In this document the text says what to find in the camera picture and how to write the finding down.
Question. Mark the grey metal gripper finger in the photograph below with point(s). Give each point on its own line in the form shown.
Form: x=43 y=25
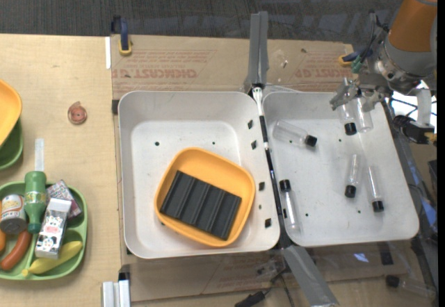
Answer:
x=373 y=99
x=344 y=95

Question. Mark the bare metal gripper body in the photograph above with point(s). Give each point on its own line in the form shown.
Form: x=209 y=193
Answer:
x=393 y=78

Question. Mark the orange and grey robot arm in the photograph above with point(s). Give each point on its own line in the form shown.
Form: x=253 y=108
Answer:
x=413 y=24

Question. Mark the clear plastic bottle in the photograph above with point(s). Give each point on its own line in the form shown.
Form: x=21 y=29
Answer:
x=365 y=121

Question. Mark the clear bottle with black cap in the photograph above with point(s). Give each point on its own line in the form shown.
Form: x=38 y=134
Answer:
x=353 y=173
x=406 y=285
x=290 y=205
x=290 y=133
x=349 y=123
x=374 y=187

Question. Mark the white plastic tray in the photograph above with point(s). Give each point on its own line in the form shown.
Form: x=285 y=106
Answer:
x=146 y=194
x=327 y=173

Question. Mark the brown cardboard board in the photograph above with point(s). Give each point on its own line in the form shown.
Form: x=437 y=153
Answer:
x=194 y=62

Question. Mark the orange plate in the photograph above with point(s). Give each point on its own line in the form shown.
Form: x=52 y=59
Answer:
x=7 y=107
x=194 y=163

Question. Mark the black ribbed rack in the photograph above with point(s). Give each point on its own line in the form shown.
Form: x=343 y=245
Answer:
x=201 y=205

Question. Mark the pink packet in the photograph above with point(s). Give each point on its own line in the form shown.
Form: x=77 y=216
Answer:
x=62 y=191

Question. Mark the green divided plate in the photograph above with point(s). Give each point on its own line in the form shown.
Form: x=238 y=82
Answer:
x=77 y=229

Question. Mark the yellow banana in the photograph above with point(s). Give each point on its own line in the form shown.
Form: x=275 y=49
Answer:
x=66 y=253

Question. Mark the white cow print carton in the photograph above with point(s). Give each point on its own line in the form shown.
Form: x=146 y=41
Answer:
x=52 y=229

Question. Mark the green bottle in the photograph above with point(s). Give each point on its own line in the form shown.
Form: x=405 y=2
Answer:
x=34 y=194

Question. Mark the small can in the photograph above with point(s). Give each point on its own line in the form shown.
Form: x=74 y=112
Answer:
x=12 y=215

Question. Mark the red sausage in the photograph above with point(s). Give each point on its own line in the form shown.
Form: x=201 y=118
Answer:
x=15 y=253

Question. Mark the orange carrot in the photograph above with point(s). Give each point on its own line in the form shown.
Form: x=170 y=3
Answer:
x=2 y=239

